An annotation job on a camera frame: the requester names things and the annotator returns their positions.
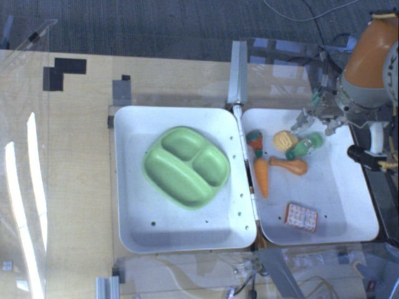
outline small box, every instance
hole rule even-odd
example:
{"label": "small box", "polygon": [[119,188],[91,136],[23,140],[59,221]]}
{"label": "small box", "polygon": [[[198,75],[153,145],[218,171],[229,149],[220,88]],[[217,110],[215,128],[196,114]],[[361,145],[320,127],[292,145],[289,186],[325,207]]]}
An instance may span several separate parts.
{"label": "small box", "polygon": [[317,227],[317,212],[295,204],[288,204],[284,223],[290,226],[315,232]]}

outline white light strip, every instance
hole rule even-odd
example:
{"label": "white light strip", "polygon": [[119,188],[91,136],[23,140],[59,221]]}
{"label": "white light strip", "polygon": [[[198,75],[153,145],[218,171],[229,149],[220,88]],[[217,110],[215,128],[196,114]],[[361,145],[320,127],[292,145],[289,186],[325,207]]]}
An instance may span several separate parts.
{"label": "white light strip", "polygon": [[35,194],[37,212],[39,214],[44,250],[47,250],[47,204],[46,195],[44,194],[42,173],[40,169],[35,113],[32,113],[27,121],[27,145],[32,185]]}
{"label": "white light strip", "polygon": [[22,250],[26,259],[27,272],[32,290],[32,299],[44,299],[32,239],[27,227],[21,189],[19,187],[15,148],[13,142],[10,142],[6,145],[6,175],[8,191],[11,197],[11,206],[18,225]]}

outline metal bracket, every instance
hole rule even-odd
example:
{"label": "metal bracket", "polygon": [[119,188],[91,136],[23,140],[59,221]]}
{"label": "metal bracket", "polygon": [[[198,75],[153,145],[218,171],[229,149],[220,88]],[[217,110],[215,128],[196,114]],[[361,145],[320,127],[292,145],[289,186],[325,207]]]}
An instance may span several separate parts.
{"label": "metal bracket", "polygon": [[247,94],[248,47],[246,41],[233,41],[227,104],[245,104]]}
{"label": "metal bracket", "polygon": [[97,277],[95,286],[96,299],[120,299],[119,276],[110,278]]}

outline white cable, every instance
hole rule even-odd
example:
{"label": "white cable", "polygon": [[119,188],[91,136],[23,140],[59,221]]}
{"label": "white cable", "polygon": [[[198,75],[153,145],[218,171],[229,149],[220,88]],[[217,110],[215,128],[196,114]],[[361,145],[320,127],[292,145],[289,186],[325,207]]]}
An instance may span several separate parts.
{"label": "white cable", "polygon": [[332,11],[341,9],[341,8],[343,8],[343,7],[350,6],[351,4],[354,4],[354,3],[358,2],[358,1],[360,1],[360,0],[354,0],[354,1],[352,1],[352,2],[348,2],[348,3],[343,4],[343,5],[341,5],[341,6],[334,7],[334,8],[332,8],[332,9],[330,9],[330,10],[328,10],[328,11],[325,11],[325,12],[323,12],[322,14],[319,14],[318,16],[315,16],[315,17],[310,17],[310,18],[308,18],[308,19],[298,20],[298,19],[294,19],[294,18],[287,17],[287,16],[283,15],[282,13],[280,13],[279,11],[277,11],[276,9],[274,9],[270,4],[268,4],[268,3],[266,2],[266,0],[263,0],[263,2],[265,3],[265,5],[267,5],[270,9],[272,9],[272,10],[273,10],[275,13],[277,13],[279,16],[283,17],[284,19],[291,20],[291,21],[295,21],[295,22],[307,22],[307,21],[312,21],[312,20],[318,19],[318,18],[320,18],[320,17],[322,17],[322,16],[325,16],[326,14],[328,14],[328,13],[330,13],[330,12],[332,12]]}

